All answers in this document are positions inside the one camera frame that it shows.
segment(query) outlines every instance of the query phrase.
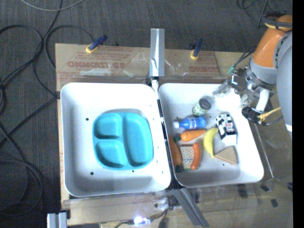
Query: carrot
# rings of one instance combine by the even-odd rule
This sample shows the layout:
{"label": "carrot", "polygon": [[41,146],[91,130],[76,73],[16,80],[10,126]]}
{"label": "carrot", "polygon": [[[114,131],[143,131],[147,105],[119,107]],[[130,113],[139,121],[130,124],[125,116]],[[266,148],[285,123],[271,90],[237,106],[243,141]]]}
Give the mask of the carrot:
{"label": "carrot", "polygon": [[199,143],[195,142],[193,145],[193,151],[194,151],[194,157],[193,161],[191,163],[191,170],[195,171],[199,165],[200,165],[200,160],[201,160],[201,150],[200,150],[200,145]]}
{"label": "carrot", "polygon": [[187,130],[184,131],[180,136],[181,136],[181,140],[183,140],[184,142],[188,142],[201,136],[205,132],[206,132],[205,129]]}
{"label": "carrot", "polygon": [[176,143],[174,142],[173,138],[171,136],[169,137],[169,148],[171,152],[172,162],[174,168],[181,164],[182,158],[181,158],[181,152],[179,148],[177,147]]}

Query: yellow banana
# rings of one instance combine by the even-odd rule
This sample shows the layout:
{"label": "yellow banana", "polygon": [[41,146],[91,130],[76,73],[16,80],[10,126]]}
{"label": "yellow banana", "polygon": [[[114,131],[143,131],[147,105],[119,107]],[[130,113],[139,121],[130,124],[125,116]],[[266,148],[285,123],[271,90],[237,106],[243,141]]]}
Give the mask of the yellow banana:
{"label": "yellow banana", "polygon": [[203,139],[203,145],[205,150],[211,155],[211,158],[214,158],[213,154],[213,138],[218,133],[219,129],[217,127],[210,128]]}

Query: dark floor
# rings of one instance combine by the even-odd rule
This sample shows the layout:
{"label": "dark floor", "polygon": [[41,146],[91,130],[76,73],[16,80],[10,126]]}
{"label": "dark floor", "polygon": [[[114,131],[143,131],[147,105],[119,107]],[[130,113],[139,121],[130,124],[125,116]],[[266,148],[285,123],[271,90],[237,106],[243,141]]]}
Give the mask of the dark floor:
{"label": "dark floor", "polygon": [[[77,1],[45,11],[0,0],[1,227],[46,227],[46,214],[60,211],[55,43],[106,34],[104,45],[148,48],[150,29],[164,28],[168,49],[202,38],[202,50],[245,52],[266,29],[257,27],[265,0],[86,0],[66,9]],[[292,14],[293,0],[269,0],[264,13],[273,12]]]}

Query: blue plate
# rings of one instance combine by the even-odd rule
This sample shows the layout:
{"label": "blue plate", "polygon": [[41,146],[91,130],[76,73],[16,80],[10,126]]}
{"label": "blue plate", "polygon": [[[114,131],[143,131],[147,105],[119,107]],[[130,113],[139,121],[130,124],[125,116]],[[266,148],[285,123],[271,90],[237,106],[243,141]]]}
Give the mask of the blue plate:
{"label": "blue plate", "polygon": [[97,117],[93,144],[97,161],[111,170],[135,170],[153,158],[149,123],[135,113],[105,113]]}

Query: blue bottle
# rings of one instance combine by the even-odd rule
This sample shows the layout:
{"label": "blue bottle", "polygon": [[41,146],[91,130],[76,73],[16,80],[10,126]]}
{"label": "blue bottle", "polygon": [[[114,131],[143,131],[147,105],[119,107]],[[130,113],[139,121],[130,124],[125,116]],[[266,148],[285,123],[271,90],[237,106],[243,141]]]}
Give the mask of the blue bottle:
{"label": "blue bottle", "polygon": [[184,129],[202,129],[206,127],[207,120],[203,116],[196,116],[196,117],[187,117],[181,121],[174,121],[173,127],[174,128],[184,128]]}

